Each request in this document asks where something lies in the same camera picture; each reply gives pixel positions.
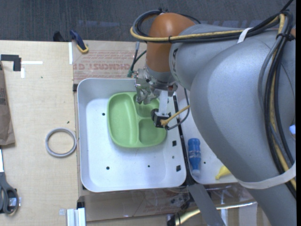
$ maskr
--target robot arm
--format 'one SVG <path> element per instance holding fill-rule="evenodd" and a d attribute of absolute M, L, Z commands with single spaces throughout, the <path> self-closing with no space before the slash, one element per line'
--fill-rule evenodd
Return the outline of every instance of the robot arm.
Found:
<path fill-rule="evenodd" d="M 270 29 L 279 22 L 278 30 Z M 138 103 L 160 97 L 164 104 L 179 83 L 190 91 L 199 132 L 237 179 L 261 182 L 288 171 L 296 160 L 289 131 L 295 124 L 295 34 L 290 35 L 289 13 L 270 17 L 245 39 L 243 30 L 194 24 L 172 13 L 156 17 L 150 37 L 136 24 L 131 33 L 147 41 L 146 65 L 136 76 Z M 154 116 L 158 127 L 168 117 L 164 108 Z M 273 226 L 296 225 L 295 178 L 248 191 Z"/>

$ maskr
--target gray floor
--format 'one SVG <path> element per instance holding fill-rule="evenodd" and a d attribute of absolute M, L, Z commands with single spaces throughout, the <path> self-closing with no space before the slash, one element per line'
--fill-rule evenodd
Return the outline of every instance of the gray floor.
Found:
<path fill-rule="evenodd" d="M 52 41 L 55 31 L 70 40 L 135 41 L 129 29 L 143 12 L 163 8 L 203 23 L 252 27 L 289 0 L 0 0 L 0 40 Z M 289 6 L 296 15 L 296 0 Z"/>

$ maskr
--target wooden surface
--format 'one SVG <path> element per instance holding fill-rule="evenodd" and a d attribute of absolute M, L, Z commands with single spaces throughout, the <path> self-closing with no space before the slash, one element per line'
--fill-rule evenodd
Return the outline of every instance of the wooden surface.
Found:
<path fill-rule="evenodd" d="M 79 198 L 77 152 L 55 158 L 45 149 L 47 133 L 57 127 L 76 131 L 73 68 L 69 45 L 61 42 L 0 41 L 0 54 L 15 54 L 22 61 L 25 78 L 13 71 L 12 62 L 2 62 L 16 143 L 3 147 L 7 181 L 18 190 L 21 207 L 15 215 L 0 214 L 0 226 L 65 226 L 60 209 L 76 208 Z M 65 133 L 50 138 L 53 150 L 63 153 L 72 146 Z M 256 205 L 221 211 L 228 225 L 269 226 Z M 166 226 L 166 215 L 89 222 L 92 226 Z M 201 214 L 184 226 L 206 225 Z"/>

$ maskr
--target scissors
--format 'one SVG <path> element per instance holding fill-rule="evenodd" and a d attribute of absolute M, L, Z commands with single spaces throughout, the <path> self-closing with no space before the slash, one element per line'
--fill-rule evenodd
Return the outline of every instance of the scissors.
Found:
<path fill-rule="evenodd" d="M 1 209 L 6 214 L 15 212 L 19 207 L 19 196 L 17 191 L 12 188 L 6 181 L 2 150 L 0 147 L 0 212 Z"/>

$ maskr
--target green plate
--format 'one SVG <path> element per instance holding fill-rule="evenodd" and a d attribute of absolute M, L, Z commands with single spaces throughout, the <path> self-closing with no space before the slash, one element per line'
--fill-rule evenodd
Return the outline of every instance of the green plate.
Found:
<path fill-rule="evenodd" d="M 160 144 L 166 130 L 156 128 L 151 119 L 152 109 L 159 108 L 159 101 L 150 104 L 136 103 L 136 92 L 114 94 L 108 102 L 108 127 L 112 140 L 123 147 L 148 147 Z"/>

